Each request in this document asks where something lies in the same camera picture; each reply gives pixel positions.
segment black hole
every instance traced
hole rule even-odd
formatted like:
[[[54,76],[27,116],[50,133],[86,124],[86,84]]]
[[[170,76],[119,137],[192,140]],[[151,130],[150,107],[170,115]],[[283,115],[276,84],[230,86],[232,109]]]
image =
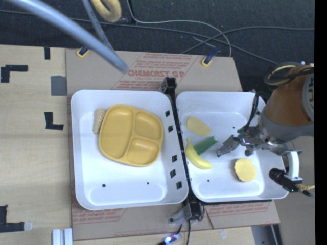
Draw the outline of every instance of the black hole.
[[[174,177],[175,175],[176,175],[176,170],[174,169],[170,172],[170,178]]]
[[[177,182],[176,187],[177,187],[177,189],[180,189],[182,187],[182,182]]]

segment round yellow object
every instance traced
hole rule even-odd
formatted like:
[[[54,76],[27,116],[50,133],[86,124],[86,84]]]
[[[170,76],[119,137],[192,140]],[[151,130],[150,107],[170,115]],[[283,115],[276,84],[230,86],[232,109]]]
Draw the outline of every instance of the round yellow object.
[[[242,182],[249,182],[255,179],[255,167],[253,163],[246,158],[238,159],[234,165],[235,173]]]

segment banana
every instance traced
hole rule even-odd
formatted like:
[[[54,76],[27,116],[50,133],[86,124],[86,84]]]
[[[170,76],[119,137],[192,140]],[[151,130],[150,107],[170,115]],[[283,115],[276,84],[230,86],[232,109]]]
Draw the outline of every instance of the banana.
[[[186,155],[188,157],[188,159],[198,168],[200,169],[210,169],[212,168],[212,164],[206,160],[204,160],[201,156],[199,156],[193,145],[191,144],[191,139],[187,139],[188,144],[186,146]]]

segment white tray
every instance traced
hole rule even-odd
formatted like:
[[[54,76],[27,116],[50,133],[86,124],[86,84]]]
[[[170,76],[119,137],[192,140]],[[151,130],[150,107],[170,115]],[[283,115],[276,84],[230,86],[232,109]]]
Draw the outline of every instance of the white tray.
[[[257,150],[246,157],[245,147],[239,146],[234,151],[217,157],[216,150],[232,134],[237,136],[237,129],[249,119],[254,93],[246,92],[183,92],[178,95],[176,105],[181,123],[184,148],[186,139],[192,144],[205,139],[187,129],[186,121],[194,116],[211,128],[208,136],[218,141],[201,155],[212,163],[213,168],[199,169],[187,161],[191,179],[191,188],[195,196],[204,202],[253,201],[284,198],[288,192],[269,178],[272,168],[285,169],[280,156],[270,151]],[[260,98],[258,110],[265,103]],[[251,125],[256,125],[255,116]],[[256,167],[256,178],[250,182],[241,182],[234,172],[234,162],[238,158],[248,158]]]
[[[92,132],[94,111],[116,104],[134,106],[162,121],[161,153],[150,166],[134,167],[105,158]],[[100,210],[182,202],[189,193],[173,111],[156,91],[82,90],[71,100],[75,190],[86,209]]]

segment yellow hose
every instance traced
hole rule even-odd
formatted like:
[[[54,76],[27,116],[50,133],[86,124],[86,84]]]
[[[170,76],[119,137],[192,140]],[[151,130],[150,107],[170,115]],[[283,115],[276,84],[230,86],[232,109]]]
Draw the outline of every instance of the yellow hose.
[[[122,16],[119,0],[90,0],[96,11],[108,22],[117,22]]]

